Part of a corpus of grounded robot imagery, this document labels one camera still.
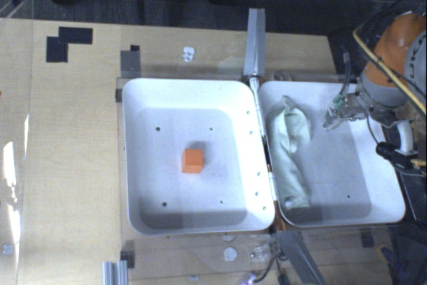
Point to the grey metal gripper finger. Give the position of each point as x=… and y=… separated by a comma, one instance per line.
x=336, y=123
x=328, y=120

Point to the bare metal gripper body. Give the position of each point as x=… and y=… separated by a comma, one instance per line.
x=354, y=109

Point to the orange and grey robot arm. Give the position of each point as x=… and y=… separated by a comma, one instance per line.
x=390, y=43

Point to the white plastic tray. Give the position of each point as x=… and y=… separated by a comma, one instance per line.
x=337, y=170
x=173, y=100

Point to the pale green cloth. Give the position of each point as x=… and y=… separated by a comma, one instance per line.
x=287, y=143

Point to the orange cube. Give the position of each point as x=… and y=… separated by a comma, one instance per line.
x=192, y=161

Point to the black cylinder on white bracket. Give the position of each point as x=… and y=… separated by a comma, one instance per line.
x=397, y=151

